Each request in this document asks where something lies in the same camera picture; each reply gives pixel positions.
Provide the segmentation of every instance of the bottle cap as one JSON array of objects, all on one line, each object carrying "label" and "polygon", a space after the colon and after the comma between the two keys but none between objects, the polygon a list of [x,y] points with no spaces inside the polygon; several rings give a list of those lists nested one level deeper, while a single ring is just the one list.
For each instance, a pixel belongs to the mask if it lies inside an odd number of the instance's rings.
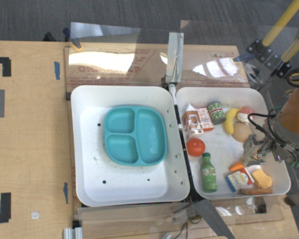
[{"label": "bottle cap", "polygon": [[203,157],[210,157],[210,153],[205,152],[205,153],[203,154]]}]

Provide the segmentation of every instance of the yellow banana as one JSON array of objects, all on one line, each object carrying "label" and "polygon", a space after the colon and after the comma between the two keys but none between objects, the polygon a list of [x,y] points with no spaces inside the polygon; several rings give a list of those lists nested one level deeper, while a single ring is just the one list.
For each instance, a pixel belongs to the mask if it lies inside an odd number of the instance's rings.
[{"label": "yellow banana", "polygon": [[225,115],[226,121],[224,122],[224,127],[225,127],[225,130],[229,134],[234,133],[234,122],[233,121],[234,121],[234,118],[236,117],[239,110],[240,110],[240,108],[230,108]]}]

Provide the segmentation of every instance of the teal plate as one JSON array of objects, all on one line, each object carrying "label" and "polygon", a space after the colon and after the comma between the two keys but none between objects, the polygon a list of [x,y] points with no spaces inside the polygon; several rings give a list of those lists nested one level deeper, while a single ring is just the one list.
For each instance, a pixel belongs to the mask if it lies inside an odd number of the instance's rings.
[{"label": "teal plate", "polygon": [[104,142],[108,156],[122,165],[156,165],[167,152],[163,118],[142,106],[109,110],[104,120]]}]

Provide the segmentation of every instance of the red ball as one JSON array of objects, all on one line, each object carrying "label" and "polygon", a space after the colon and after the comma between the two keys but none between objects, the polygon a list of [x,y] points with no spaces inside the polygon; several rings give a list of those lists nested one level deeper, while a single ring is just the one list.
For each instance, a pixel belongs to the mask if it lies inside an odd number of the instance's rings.
[{"label": "red ball", "polygon": [[199,157],[205,152],[205,143],[198,139],[192,138],[186,143],[187,153],[194,157]]}]

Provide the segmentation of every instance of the gray carpet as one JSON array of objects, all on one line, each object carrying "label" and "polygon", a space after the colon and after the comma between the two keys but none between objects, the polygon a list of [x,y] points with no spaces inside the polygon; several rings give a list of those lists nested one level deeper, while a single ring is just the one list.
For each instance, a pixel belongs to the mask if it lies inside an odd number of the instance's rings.
[{"label": "gray carpet", "polygon": [[[263,38],[270,26],[293,0],[0,0],[0,40],[42,41],[51,32],[64,41],[63,28],[71,22],[180,31],[181,20],[203,21],[188,29],[187,44],[237,45],[240,52],[256,38]],[[273,49],[282,54],[299,33],[299,11],[277,39]],[[291,59],[299,67],[299,52]],[[275,106],[286,102],[283,79],[268,85]],[[299,228],[299,168],[290,171],[293,206]]]}]

